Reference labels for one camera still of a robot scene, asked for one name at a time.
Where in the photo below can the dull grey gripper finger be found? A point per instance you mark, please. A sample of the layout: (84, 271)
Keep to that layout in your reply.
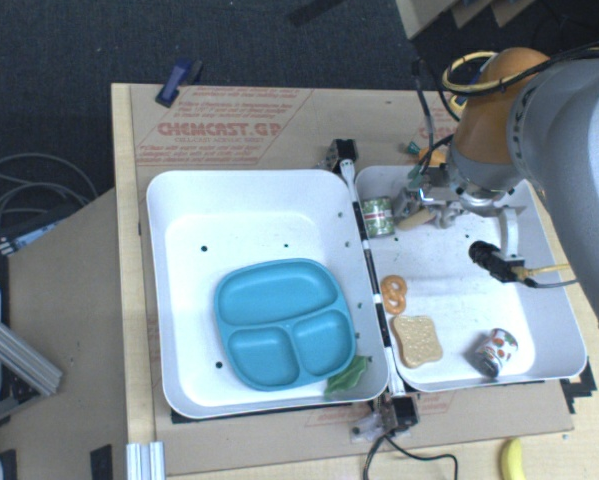
(405, 202)
(445, 218)

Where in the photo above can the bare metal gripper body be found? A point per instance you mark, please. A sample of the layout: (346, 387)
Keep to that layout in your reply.
(481, 202)

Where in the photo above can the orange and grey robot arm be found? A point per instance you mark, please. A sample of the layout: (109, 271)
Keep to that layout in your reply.
(554, 133)

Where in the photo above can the green can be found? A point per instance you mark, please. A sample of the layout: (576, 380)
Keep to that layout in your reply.
(377, 216)

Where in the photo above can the orange toy food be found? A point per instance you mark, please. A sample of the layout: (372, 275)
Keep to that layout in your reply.
(433, 157)

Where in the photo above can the thin black and white rod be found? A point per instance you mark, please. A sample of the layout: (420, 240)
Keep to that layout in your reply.
(368, 253)

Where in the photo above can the white plastic tray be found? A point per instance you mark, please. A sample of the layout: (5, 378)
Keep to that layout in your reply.
(259, 228)
(454, 288)

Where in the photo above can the orange pretzel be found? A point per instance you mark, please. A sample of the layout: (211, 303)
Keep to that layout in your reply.
(394, 294)

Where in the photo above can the tan bread slice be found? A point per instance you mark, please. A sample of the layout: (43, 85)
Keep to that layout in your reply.
(417, 340)

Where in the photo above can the white can with tomato print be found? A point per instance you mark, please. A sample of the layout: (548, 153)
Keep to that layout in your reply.
(496, 352)

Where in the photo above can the brown cardboard board red print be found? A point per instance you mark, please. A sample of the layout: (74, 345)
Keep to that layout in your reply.
(259, 128)

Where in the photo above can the blue divided plate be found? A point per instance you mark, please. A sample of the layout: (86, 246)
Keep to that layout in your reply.
(279, 328)

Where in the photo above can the green lettuce leaf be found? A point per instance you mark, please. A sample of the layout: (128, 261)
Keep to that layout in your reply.
(346, 378)

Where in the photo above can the yellow banana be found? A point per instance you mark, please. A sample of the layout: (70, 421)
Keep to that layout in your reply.
(512, 460)

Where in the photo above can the black cylinder on white bracket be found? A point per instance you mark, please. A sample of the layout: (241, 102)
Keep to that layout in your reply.
(496, 263)

